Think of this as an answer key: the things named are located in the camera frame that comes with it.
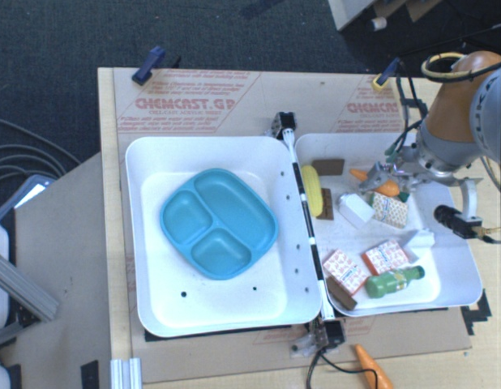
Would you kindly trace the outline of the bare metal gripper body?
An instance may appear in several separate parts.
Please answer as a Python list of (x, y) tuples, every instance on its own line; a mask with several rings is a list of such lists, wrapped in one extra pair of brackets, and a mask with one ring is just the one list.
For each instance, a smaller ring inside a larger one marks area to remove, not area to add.
[(387, 158), (389, 173), (402, 191), (412, 191), (420, 184), (438, 182), (445, 186), (455, 183), (458, 166), (439, 159), (427, 151), (399, 151)]

